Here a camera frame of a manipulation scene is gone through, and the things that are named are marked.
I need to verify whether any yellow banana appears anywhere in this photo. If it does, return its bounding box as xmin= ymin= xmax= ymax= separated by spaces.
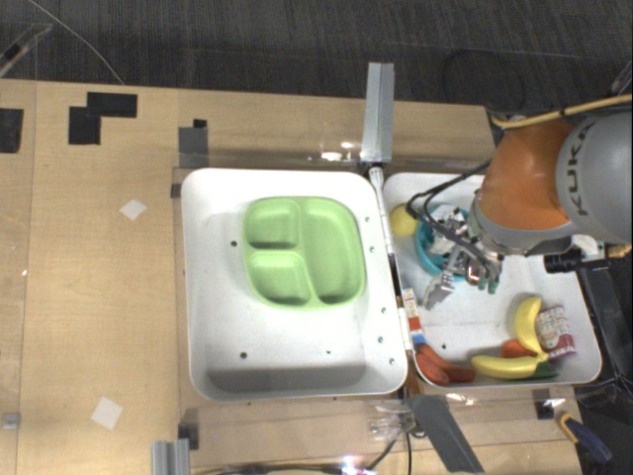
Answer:
xmin=513 ymin=295 xmax=551 ymax=356
xmin=470 ymin=352 xmax=551 ymax=381

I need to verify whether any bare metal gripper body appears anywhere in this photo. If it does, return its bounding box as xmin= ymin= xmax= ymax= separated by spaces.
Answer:
xmin=436 ymin=211 xmax=505 ymax=275

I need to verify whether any red sausage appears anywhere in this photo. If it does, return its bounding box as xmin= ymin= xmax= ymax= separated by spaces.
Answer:
xmin=443 ymin=362 xmax=478 ymax=384
xmin=414 ymin=345 xmax=452 ymax=386

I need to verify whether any teal bowl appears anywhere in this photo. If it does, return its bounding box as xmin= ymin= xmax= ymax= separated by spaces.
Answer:
xmin=413 ymin=205 xmax=472 ymax=279

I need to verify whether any white plastic tray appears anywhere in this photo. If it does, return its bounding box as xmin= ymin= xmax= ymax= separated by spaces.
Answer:
xmin=180 ymin=167 xmax=410 ymax=404
xmin=383 ymin=171 xmax=604 ymax=391

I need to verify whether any yellow lemon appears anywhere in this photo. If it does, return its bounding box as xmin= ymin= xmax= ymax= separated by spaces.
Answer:
xmin=389 ymin=204 xmax=421 ymax=238

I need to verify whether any black cylinder on white bracket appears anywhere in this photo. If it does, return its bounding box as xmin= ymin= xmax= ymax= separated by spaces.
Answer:
xmin=542 ymin=234 xmax=610 ymax=276

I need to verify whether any thin black and white rod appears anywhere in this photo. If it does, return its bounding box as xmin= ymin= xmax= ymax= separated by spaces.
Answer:
xmin=368 ymin=165 xmax=414 ymax=353

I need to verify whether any green divided plate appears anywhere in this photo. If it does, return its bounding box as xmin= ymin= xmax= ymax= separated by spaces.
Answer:
xmin=241 ymin=195 xmax=368 ymax=311

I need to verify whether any orange carrot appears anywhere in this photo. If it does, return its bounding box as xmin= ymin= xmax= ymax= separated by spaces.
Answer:
xmin=499 ymin=338 xmax=561 ymax=382

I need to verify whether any white carton with coloured print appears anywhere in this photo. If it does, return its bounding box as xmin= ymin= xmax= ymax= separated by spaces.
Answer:
xmin=401 ymin=288 xmax=427 ymax=348

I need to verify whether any dark red packet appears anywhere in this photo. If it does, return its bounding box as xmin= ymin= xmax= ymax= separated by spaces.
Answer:
xmin=545 ymin=333 xmax=579 ymax=362

